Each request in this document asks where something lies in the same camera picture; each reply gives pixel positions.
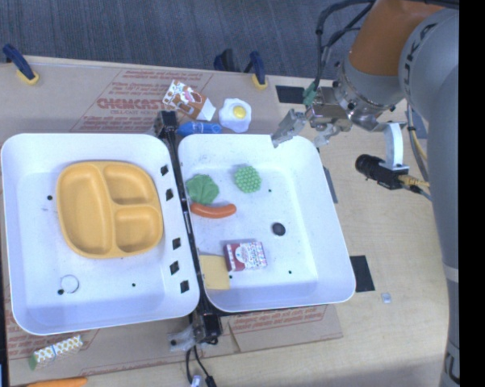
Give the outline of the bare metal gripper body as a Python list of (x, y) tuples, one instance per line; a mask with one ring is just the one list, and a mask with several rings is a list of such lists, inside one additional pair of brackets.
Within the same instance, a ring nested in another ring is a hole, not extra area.
[(372, 101), (352, 89), (319, 87), (307, 109), (307, 117), (317, 131), (329, 126), (339, 131), (349, 131), (353, 126), (375, 131), (380, 126), (380, 115), (390, 109), (395, 106)]

